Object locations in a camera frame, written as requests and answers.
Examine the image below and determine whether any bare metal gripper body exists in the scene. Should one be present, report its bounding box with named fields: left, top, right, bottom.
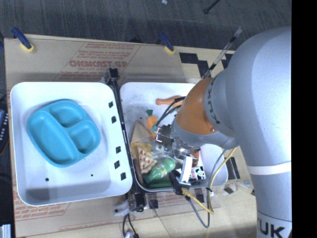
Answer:
left=154, top=124, right=200, bottom=159

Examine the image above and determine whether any green bottle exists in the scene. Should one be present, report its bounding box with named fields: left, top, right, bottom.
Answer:
left=143, top=157, right=177, bottom=184

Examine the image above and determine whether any clear plastic bottle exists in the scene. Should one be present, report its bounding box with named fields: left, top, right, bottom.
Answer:
left=150, top=140, right=179, bottom=160

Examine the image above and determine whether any white plastic tray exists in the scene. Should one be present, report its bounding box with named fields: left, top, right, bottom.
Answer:
left=119, top=81, right=229, bottom=193
left=9, top=81, right=134, bottom=207

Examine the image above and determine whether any black block with thin wires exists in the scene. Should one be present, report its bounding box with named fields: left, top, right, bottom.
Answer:
left=108, top=67, right=120, bottom=81
left=133, top=192, right=147, bottom=212

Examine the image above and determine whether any black and white cow carton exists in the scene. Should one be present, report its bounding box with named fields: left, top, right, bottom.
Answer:
left=189, top=166, right=207, bottom=183

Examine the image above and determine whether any black cylinder on white bracket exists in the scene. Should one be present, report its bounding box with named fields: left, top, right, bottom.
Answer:
left=169, top=156, right=194, bottom=196

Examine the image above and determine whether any blue divided plate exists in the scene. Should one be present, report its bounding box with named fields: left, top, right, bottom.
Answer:
left=26, top=99, right=102, bottom=168

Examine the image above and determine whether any orange can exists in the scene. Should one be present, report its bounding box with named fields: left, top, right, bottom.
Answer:
left=190, top=151, right=200, bottom=168

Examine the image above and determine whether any orange carrot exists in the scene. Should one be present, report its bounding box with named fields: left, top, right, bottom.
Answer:
left=146, top=109, right=159, bottom=139

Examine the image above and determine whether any brown cardboard board red print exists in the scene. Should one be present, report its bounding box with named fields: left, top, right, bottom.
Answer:
left=3, top=33, right=236, bottom=238

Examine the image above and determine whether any pizza slice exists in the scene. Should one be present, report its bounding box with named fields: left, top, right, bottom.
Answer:
left=136, top=146, right=158, bottom=175

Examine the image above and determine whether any tan bread triangle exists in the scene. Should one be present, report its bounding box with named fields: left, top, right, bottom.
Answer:
left=130, top=120, right=153, bottom=144

